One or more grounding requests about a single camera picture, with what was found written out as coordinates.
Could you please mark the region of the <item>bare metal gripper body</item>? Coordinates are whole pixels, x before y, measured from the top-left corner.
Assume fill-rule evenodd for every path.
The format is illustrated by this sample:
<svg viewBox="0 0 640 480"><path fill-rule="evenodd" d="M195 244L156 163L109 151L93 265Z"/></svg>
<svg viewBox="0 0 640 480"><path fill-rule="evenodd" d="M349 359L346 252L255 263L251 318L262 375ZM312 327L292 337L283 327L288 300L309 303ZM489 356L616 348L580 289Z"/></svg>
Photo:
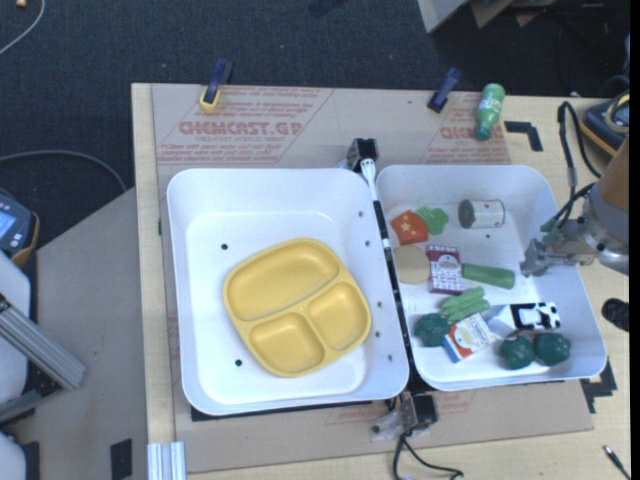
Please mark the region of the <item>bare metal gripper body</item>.
<svg viewBox="0 0 640 480"><path fill-rule="evenodd" d="M597 216L568 219L563 225L548 221L541 228L545 254L554 263L601 265L629 274L628 229L620 222L607 227Z"/></svg>

